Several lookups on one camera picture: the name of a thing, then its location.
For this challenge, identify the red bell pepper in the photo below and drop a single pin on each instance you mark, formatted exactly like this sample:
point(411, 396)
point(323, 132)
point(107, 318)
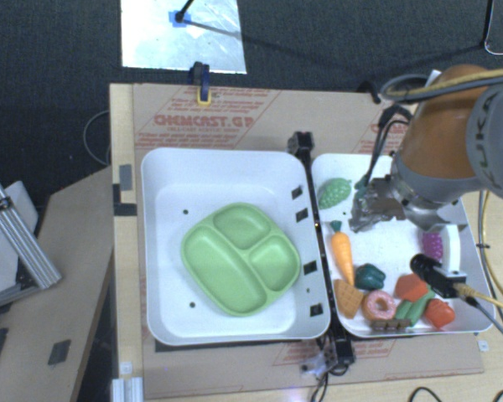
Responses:
point(440, 314)

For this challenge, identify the thin black rod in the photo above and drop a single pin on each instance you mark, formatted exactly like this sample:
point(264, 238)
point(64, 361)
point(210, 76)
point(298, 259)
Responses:
point(318, 224)

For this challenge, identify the pink doughnut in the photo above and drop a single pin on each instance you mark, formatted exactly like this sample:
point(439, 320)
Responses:
point(371, 306)

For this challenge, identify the purple grapes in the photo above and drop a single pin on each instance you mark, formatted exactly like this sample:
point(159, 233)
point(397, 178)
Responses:
point(431, 245)

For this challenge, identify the brown cardboard board red print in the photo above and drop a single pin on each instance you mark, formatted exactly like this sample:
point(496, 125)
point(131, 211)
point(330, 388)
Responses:
point(251, 115)

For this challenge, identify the green divided plate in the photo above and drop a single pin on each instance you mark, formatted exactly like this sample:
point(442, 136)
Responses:
point(234, 262)

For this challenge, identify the white plastic tray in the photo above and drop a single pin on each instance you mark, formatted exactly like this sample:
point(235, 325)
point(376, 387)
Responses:
point(385, 245)
point(172, 308)

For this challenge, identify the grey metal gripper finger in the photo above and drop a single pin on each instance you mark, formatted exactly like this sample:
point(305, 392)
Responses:
point(360, 222)
point(364, 199)

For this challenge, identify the orange waffle biscuit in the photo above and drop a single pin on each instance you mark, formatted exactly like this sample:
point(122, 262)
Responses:
point(347, 300)

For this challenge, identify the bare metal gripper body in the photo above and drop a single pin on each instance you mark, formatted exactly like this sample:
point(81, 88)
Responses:
point(392, 207)

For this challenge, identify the dark green bell pepper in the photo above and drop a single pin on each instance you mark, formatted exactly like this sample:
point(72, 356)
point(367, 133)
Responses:
point(369, 278)

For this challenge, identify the brown chocolate bar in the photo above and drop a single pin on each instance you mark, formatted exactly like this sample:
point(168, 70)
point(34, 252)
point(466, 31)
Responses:
point(390, 324)

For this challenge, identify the light green grapes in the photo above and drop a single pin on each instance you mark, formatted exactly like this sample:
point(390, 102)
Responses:
point(333, 193)

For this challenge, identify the orange-red toy food block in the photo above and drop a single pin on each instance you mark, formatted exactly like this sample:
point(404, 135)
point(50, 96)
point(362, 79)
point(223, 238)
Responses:
point(411, 287)

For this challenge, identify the orange carrot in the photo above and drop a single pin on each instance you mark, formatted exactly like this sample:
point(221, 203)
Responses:
point(343, 251)

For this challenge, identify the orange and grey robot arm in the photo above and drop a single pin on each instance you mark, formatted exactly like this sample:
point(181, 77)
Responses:
point(440, 140)

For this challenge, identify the black cylinder on white bracket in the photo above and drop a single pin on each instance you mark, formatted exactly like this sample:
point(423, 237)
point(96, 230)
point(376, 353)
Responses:
point(434, 272)

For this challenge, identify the green pea pod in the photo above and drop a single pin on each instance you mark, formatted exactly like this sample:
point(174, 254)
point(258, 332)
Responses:
point(411, 310)

